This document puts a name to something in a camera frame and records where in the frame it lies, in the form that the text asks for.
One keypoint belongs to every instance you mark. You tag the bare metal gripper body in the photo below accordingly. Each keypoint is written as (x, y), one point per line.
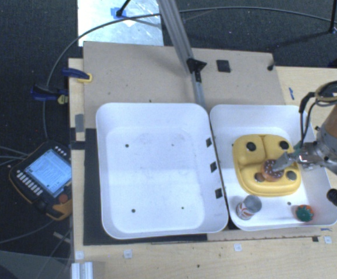
(312, 155)

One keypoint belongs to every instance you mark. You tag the yellow divided plate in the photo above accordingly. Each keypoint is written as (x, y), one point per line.
(249, 167)

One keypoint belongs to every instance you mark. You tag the brown cardboard board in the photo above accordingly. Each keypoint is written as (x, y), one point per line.
(145, 74)

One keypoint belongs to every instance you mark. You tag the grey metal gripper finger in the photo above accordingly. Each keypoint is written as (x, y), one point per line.
(281, 163)

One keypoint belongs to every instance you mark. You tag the red and white can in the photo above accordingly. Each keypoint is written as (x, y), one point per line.
(248, 208)

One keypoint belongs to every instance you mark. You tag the brown sprinkled doughnut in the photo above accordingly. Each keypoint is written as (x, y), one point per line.
(268, 171)

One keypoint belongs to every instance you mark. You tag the white plastic tray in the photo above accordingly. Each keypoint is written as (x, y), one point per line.
(156, 170)
(273, 118)

